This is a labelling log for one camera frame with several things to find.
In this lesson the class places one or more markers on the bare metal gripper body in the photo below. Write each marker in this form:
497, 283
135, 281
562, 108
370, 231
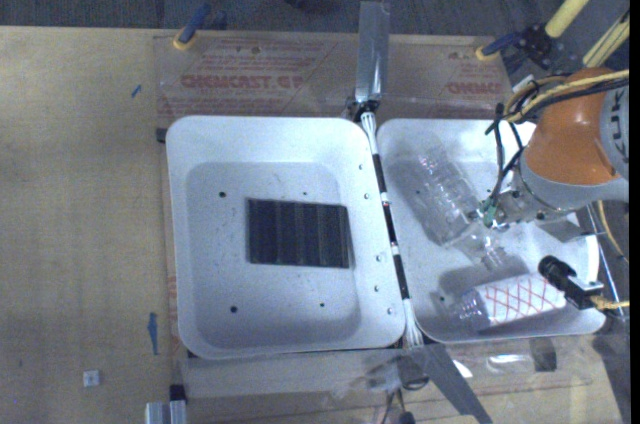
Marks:
520, 208

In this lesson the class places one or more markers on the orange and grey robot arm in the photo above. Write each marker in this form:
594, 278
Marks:
575, 137

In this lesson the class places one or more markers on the white plastic tray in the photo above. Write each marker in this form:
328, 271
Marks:
280, 302
525, 262

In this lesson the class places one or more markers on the large clear plastic bottle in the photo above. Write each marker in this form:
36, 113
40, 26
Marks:
440, 192

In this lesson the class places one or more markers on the clear bottle red diamond label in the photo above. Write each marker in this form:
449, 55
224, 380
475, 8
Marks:
515, 299

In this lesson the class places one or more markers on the thin black and white rod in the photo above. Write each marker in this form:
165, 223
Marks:
386, 207

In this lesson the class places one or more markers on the black ribbed rectangular pad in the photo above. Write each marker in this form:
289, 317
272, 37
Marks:
299, 233

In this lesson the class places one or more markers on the brown cardboard board red print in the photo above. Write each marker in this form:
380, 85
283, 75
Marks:
260, 82

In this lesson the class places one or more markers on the small white square block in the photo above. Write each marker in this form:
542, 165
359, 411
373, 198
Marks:
91, 378

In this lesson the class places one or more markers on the black cylinder on white bracket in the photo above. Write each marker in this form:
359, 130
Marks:
556, 269

